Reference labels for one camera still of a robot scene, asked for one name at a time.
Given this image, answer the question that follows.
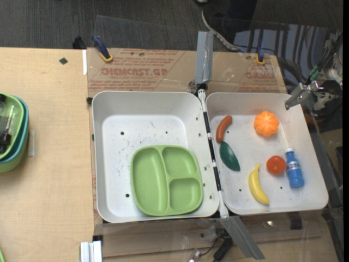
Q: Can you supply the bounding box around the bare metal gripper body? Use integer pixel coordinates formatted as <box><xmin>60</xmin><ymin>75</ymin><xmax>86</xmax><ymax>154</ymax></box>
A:
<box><xmin>308</xmin><ymin>79</ymin><xmax>343</xmax><ymax>98</ymax></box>

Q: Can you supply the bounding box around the orange toy pumpkin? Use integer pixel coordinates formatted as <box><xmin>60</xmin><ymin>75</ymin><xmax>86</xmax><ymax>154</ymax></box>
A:
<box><xmin>253</xmin><ymin>110</ymin><xmax>280</xmax><ymax>138</ymax></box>

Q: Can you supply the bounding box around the white plastic tray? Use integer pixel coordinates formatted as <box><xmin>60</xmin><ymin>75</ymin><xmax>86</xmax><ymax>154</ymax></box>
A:
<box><xmin>91</xmin><ymin>91</ymin><xmax>220</xmax><ymax>224</ymax></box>
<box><xmin>204</xmin><ymin>92</ymin><xmax>329</xmax><ymax>216</ymax></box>

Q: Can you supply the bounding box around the red toy tomato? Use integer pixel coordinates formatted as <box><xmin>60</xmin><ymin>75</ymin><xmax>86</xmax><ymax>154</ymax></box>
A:
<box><xmin>266</xmin><ymin>155</ymin><xmax>287</xmax><ymax>176</ymax></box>

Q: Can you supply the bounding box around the blue plastic bottle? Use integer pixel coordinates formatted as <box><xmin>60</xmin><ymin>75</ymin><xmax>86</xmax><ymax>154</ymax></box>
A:
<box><xmin>285</xmin><ymin>147</ymin><xmax>305</xmax><ymax>189</ymax></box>

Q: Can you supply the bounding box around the brown toy sausage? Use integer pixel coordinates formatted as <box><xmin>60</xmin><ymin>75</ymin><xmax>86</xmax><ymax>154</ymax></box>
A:
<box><xmin>215</xmin><ymin>115</ymin><xmax>233</xmax><ymax>144</ymax></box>

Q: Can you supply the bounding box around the dark green toy leaf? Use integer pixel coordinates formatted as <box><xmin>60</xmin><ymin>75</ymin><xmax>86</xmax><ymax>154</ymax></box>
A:
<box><xmin>219</xmin><ymin>141</ymin><xmax>241</xmax><ymax>172</ymax></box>

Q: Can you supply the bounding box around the thin black and white rod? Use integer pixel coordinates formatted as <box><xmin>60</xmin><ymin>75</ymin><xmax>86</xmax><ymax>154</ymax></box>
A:
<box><xmin>196</xmin><ymin>89</ymin><xmax>230</xmax><ymax>219</ymax></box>

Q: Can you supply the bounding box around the yellow banana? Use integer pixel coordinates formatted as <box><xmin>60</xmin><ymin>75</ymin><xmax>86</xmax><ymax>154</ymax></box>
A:
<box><xmin>248</xmin><ymin>164</ymin><xmax>270</xmax><ymax>205</ymax></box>

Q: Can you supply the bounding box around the brown cardboard board, red print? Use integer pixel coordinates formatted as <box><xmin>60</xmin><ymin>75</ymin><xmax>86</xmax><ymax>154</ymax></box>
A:
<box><xmin>86</xmin><ymin>47</ymin><xmax>340</xmax><ymax>258</ymax></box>

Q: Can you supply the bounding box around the green divided plate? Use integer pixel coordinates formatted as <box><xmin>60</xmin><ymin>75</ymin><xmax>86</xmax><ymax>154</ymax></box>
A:
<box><xmin>130</xmin><ymin>145</ymin><xmax>204</xmax><ymax>217</ymax></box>

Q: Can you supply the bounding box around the small clear plastic tube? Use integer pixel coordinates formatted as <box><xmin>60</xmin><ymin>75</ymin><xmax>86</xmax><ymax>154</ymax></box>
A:
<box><xmin>27</xmin><ymin>129</ymin><xmax>36</xmax><ymax>157</ymax></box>

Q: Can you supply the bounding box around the blue plate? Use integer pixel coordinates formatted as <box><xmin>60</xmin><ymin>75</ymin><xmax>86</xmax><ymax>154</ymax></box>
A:
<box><xmin>0</xmin><ymin>97</ymin><xmax>29</xmax><ymax>165</ymax></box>

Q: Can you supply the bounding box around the black block with thin wires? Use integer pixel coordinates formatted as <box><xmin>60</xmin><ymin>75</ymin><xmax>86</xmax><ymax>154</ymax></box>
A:
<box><xmin>213</xmin><ymin>237</ymin><xmax>234</xmax><ymax>261</ymax></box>

